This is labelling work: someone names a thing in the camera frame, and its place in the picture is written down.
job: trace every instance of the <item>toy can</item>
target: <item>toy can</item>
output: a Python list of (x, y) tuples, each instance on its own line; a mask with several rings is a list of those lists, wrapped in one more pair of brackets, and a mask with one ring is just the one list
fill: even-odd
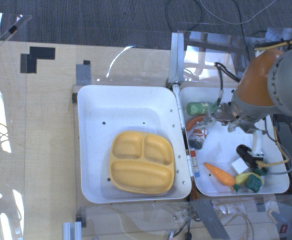
[(203, 128), (201, 126), (196, 126), (189, 137), (189, 140), (188, 140), (189, 146), (196, 150), (200, 150), (202, 148), (202, 145), (207, 135), (208, 135), (208, 130), (206, 128)]

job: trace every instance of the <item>black tape marking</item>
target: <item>black tape marking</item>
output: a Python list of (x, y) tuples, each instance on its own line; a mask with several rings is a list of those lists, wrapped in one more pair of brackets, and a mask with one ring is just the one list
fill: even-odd
[(8, 31), (12, 35), (12, 34), (14, 34), (17, 31), (17, 27), (14, 25)]
[(77, 104), (77, 96), (78, 96), (77, 93), (73, 93), (73, 94), (72, 94), (72, 103), (73, 103), (73, 104)]
[(37, 73), (37, 59), (54, 60), (55, 48), (31, 46), (29, 54), (20, 55), (20, 73)]

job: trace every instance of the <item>yellow cable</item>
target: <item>yellow cable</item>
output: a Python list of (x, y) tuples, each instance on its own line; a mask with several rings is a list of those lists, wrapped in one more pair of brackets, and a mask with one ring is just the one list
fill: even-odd
[(279, 162), (272, 162), (272, 163), (265, 163), (263, 161), (256, 161), (258, 167), (260, 167), (260, 168), (267, 168), (267, 167), (271, 167), (271, 166), (286, 164), (290, 160), (289, 156), (283, 151), (283, 149), (279, 145), (278, 134), (277, 134), (277, 130), (275, 127), (274, 127), (274, 135), (275, 135), (274, 137), (275, 137), (276, 145), (277, 145), (278, 149), (280, 150), (282, 156), (284, 156), (285, 160), (279, 161)]
[(273, 48), (278, 48), (278, 47), (282, 47), (282, 46), (289, 46), (292, 45), (292, 40), (291, 41), (284, 41), (281, 43), (277, 43), (271, 46), (264, 46), (264, 47), (256, 47), (254, 48), (255, 51), (265, 51), (265, 50), (270, 50)]

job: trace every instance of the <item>toy carrot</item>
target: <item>toy carrot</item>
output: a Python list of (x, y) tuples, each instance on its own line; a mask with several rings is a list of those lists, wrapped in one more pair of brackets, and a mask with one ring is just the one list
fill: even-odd
[(233, 186), (236, 183), (236, 179), (229, 173), (215, 167), (209, 163), (204, 163), (205, 167), (223, 184), (226, 186)]

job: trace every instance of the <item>metal bracket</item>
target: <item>metal bracket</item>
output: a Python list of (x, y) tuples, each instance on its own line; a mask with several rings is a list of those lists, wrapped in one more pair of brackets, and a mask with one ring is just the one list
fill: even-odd
[(209, 200), (198, 199), (191, 201), (190, 204), (204, 223), (211, 238), (230, 239)]
[(81, 222), (75, 223), (65, 222), (63, 224), (63, 240), (82, 240), (81, 236)]
[(169, 76), (167, 87), (184, 81), (184, 35), (172, 33)]

